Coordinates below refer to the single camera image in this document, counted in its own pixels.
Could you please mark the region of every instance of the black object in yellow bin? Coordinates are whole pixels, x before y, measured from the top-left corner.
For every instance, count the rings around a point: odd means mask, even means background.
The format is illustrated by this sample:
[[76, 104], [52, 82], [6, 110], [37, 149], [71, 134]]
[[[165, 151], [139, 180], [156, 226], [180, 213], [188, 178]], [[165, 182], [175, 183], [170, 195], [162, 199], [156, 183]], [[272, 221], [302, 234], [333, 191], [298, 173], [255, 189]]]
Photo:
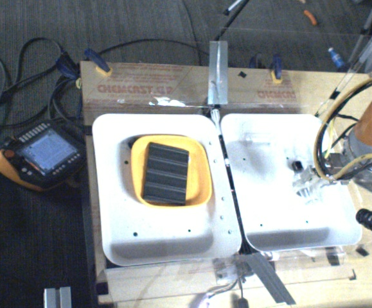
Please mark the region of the black object in yellow bin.
[[137, 199], [151, 207], [191, 207], [207, 203], [212, 185], [202, 144], [180, 135], [147, 135], [132, 146]]

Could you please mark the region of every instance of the orange grip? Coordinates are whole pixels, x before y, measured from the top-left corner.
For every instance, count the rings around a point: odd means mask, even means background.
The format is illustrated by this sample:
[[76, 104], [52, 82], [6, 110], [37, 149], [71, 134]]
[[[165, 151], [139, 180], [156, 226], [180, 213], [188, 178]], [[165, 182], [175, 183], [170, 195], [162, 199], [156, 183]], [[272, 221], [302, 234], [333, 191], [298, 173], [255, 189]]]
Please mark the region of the orange grip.
[[313, 26], [317, 25], [317, 19], [315, 19], [312, 13], [310, 13], [308, 10], [305, 10], [304, 14], [308, 17], [308, 19], [310, 19], [310, 22], [312, 23]]

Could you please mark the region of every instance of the white tray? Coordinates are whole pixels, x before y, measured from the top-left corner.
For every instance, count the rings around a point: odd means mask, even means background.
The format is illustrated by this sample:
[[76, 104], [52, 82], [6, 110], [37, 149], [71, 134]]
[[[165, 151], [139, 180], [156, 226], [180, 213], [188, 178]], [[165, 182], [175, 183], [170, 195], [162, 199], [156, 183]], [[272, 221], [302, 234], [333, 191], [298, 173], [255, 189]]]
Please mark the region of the white tray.
[[[128, 142], [139, 135], [185, 135], [206, 150], [213, 195], [205, 205], [157, 209], [137, 200]], [[229, 257], [241, 246], [237, 216], [214, 124], [201, 115], [104, 114], [93, 123], [102, 243], [119, 266]]]
[[292, 187], [291, 163], [313, 165], [320, 120], [297, 114], [229, 114], [221, 122], [245, 237], [263, 252], [342, 246], [362, 235], [344, 185], [307, 202]]

